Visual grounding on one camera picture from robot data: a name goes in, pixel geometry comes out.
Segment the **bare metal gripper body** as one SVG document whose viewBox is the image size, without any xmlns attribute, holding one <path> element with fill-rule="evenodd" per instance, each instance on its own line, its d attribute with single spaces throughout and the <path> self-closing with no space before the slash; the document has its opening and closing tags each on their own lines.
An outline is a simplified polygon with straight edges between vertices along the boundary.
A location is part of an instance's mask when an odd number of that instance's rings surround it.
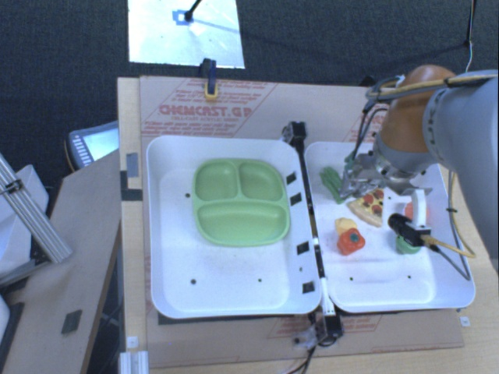
<svg viewBox="0 0 499 374">
<path fill-rule="evenodd" d="M 377 182 L 377 189 L 388 187 L 395 193 L 410 193 L 415 186 L 411 180 L 415 178 L 413 173 L 406 173 L 392 164 L 377 151 L 369 151 L 354 155 L 350 153 L 345 158 L 343 171 L 343 182 L 350 180 L 358 182 Z"/>
</svg>

